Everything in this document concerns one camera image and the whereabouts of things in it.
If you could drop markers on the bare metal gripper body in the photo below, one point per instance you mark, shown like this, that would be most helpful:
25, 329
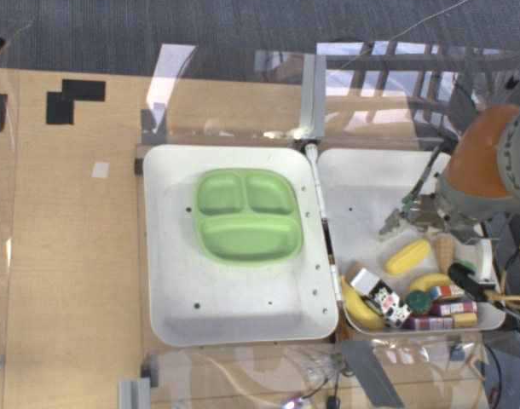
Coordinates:
430, 215

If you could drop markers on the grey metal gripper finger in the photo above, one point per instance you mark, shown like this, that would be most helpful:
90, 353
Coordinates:
392, 224

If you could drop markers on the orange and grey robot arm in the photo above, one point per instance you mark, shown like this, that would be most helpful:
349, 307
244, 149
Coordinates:
477, 164

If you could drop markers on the yellow corn cob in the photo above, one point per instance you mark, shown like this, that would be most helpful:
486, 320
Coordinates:
408, 256

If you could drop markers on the tan ice cream cone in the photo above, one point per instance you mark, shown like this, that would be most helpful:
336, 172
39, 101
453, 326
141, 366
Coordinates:
444, 249

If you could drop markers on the white plastic tray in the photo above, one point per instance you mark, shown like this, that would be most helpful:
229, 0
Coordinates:
362, 186
226, 301

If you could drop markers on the green round object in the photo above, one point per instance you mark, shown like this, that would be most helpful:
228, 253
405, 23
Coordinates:
466, 265

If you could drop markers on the yellow banana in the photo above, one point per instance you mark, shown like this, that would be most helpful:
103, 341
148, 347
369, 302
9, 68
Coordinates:
357, 307
430, 280

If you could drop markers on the cow print milk carton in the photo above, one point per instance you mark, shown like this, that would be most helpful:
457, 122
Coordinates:
385, 300

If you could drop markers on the red and white carton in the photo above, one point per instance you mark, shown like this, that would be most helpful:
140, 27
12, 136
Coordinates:
448, 292

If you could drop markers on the dark green round toy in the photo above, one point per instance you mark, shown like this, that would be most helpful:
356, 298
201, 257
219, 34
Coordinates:
419, 301

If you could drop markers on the thin black and white rod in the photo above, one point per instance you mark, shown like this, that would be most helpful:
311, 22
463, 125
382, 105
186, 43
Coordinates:
318, 186

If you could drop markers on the pink packet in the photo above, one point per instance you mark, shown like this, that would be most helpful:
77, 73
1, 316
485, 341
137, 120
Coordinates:
454, 308

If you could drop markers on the purple packet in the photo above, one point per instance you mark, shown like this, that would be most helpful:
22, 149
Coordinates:
428, 323

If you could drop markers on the tan cube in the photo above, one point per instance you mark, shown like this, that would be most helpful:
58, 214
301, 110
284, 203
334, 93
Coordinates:
464, 319

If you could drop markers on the green divided plate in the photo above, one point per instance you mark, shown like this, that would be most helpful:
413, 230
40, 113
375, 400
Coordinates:
247, 237

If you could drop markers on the black cylinder on white bracket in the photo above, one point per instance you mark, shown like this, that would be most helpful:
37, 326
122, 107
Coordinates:
466, 280

